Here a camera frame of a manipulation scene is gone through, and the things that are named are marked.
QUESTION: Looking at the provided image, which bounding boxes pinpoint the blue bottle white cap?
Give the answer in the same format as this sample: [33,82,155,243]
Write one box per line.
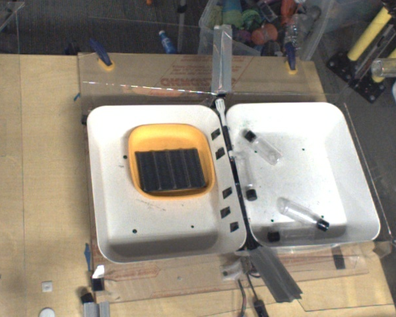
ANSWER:
[158,30,178,55]

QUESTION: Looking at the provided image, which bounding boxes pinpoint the yellow plastic bowl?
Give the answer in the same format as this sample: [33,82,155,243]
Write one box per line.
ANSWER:
[127,123,216,200]

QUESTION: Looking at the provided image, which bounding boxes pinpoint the black ribbed rectangular block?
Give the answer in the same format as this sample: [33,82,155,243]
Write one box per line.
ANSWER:
[134,148,208,193]

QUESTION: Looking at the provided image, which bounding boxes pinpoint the thin black and white rod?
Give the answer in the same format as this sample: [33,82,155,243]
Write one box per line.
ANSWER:
[214,98,259,249]

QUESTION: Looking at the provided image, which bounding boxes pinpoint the brown cardboard board red print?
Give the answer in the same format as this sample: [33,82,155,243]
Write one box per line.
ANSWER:
[77,52,393,305]

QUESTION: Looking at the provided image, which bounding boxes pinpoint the white plastic tray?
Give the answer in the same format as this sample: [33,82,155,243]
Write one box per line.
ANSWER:
[224,102,381,249]
[86,104,248,264]

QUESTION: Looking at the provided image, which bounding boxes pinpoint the clear plastic bin of toys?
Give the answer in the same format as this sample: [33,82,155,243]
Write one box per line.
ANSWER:
[197,0,338,61]

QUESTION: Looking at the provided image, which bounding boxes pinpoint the clear plastic bottle black cap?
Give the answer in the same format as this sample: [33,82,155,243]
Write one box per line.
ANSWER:
[232,150,259,202]
[267,230,321,246]
[276,197,330,232]
[242,129,283,166]

